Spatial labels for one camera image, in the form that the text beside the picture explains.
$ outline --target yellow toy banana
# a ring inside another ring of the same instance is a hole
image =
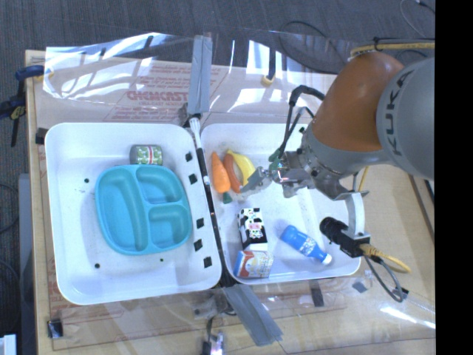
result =
[[[253,162],[251,162],[250,158],[243,154],[237,154],[230,149],[227,151],[232,157],[234,157],[235,163],[238,166],[239,170],[242,172],[243,181],[242,185],[248,183],[248,178],[256,171],[254,168]]]

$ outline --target wooden table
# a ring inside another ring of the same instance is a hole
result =
[[[26,51],[26,65],[43,52]],[[50,238],[50,218],[47,214],[47,193],[41,184],[41,145],[36,144],[37,132],[33,80],[27,80],[27,120],[30,160],[30,182],[33,210],[33,258],[35,291],[35,324],[38,354],[200,354],[205,329],[167,333],[139,339],[77,347],[73,336],[67,339],[48,337],[51,320],[50,289],[48,285],[47,244]],[[422,182],[392,166],[373,166],[368,172],[364,188],[370,193],[364,198],[367,231],[372,244],[380,250],[404,261],[412,269],[410,274],[398,274],[401,285],[409,290],[412,302],[402,304],[392,300],[373,280],[366,293],[355,293],[343,283],[367,280],[369,270],[363,260],[360,269],[349,277],[337,280],[330,289],[329,280],[321,280],[325,298],[342,298],[326,310],[308,307],[308,282],[255,288],[264,298],[276,296],[289,309],[274,311],[282,329],[282,341],[256,347],[245,327],[233,317],[214,330],[225,336],[230,354],[435,354],[435,308],[433,314],[423,316],[425,309],[417,305],[435,306],[435,262],[433,205]],[[91,333],[100,342],[97,326]],[[57,345],[63,341],[64,349]]]

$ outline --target green can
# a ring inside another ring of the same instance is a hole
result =
[[[163,150],[158,145],[133,145],[130,150],[130,164],[163,165]]]

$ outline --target plastic sheet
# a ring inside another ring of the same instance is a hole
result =
[[[360,45],[292,29],[299,33],[239,30],[223,35],[216,30],[198,36],[211,39],[210,78],[204,84],[198,78],[209,96],[208,111],[201,112],[203,127],[216,122],[284,123],[294,88],[304,84],[326,93],[350,51]],[[46,48],[44,78],[34,82],[37,127],[49,129],[61,122],[185,125],[195,41],[196,37],[145,33],[89,46]],[[402,55],[406,64],[408,55]],[[297,105],[316,112],[320,103],[312,95],[302,95]],[[305,112],[301,124],[311,119]],[[46,174],[44,159],[41,166]],[[55,285],[52,246],[47,256],[50,283]],[[411,291],[398,303],[365,263],[350,276],[252,289],[282,329],[278,345],[287,353],[435,338],[430,286],[429,297]],[[323,314],[330,318],[319,319]],[[209,334],[209,322],[211,332],[223,333],[227,351],[258,350],[247,334],[243,341],[234,335],[241,322],[221,285],[91,306],[70,304],[53,286],[50,316],[63,331],[52,339],[55,350],[188,332],[200,345]],[[191,350],[200,351],[199,345]]]

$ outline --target orange toy carrot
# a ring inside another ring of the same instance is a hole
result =
[[[223,203],[230,203],[232,201],[231,196],[228,194],[231,188],[230,179],[216,152],[212,152],[212,181],[214,182],[215,190],[223,194]]]
[[[223,157],[223,166],[227,170],[231,188],[235,193],[240,193],[240,188],[242,188],[242,184],[239,182],[237,174],[235,174],[234,157],[228,152]]]

